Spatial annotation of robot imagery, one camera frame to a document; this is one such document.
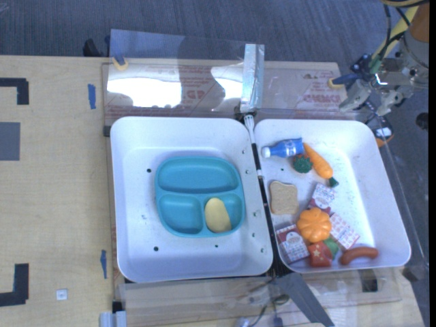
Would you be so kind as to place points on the green broccoli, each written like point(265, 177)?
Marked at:
point(302, 163)

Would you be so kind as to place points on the blue divided plate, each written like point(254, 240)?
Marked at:
point(190, 179)

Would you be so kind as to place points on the orange carrot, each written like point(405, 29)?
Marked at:
point(318, 162)

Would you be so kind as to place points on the blue bottle with white cap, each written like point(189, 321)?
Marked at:
point(287, 147)

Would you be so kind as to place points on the yellow potato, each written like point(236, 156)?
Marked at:
point(217, 215)

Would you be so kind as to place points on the orange pumpkin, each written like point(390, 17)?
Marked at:
point(314, 224)

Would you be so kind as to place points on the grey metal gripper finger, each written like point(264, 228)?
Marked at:
point(356, 94)
point(390, 101)

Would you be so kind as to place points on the red and white carton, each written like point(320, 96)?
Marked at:
point(323, 195)
point(344, 232)
point(292, 245)

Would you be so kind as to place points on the green rounded toy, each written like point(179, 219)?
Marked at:
point(332, 247)

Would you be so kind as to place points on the tan bread slice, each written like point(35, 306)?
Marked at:
point(283, 198)

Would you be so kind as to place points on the brown sausage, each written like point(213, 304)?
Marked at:
point(359, 254)

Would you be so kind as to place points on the white plastic tray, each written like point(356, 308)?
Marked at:
point(371, 196)
point(136, 196)

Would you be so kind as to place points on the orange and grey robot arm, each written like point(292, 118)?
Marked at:
point(420, 22)

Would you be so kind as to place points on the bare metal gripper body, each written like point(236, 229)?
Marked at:
point(412, 70)

